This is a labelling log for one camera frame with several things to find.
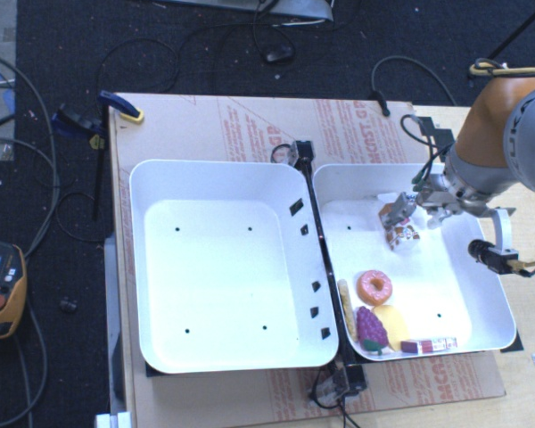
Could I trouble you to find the white plastic tray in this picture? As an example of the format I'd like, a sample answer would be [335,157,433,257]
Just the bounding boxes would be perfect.
[128,159,341,375]
[312,162,518,363]

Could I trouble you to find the purple grapes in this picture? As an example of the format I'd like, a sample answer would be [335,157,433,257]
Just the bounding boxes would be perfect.
[355,306,391,357]

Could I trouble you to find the red and white packet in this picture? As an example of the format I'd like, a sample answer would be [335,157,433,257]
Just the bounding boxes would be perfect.
[399,336,458,356]

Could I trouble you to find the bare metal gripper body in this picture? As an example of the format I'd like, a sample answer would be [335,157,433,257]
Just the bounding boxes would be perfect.
[415,172,492,218]

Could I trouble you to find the black cylinder on white bracket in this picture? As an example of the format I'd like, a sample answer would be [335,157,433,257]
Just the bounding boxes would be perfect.
[467,207,521,276]

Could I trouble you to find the brown cardboard board red print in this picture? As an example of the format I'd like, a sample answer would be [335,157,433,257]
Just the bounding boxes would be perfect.
[111,92,507,419]

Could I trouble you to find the pink frosted doughnut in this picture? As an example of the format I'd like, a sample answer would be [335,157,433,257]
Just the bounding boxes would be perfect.
[356,269,394,308]

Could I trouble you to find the brown and white small carton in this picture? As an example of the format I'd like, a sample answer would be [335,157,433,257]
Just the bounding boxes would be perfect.
[378,202,421,252]

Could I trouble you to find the yellow cheese wedge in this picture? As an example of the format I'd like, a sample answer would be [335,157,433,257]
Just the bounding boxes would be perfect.
[371,304,412,353]

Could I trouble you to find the black block with thin wires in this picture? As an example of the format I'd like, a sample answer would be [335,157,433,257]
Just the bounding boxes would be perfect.
[288,139,316,167]
[310,363,368,404]

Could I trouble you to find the tan bread stick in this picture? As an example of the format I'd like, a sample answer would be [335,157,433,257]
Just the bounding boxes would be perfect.
[336,278,358,343]

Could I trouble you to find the thin black rod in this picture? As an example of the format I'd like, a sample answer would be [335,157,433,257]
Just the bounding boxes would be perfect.
[299,158,358,367]

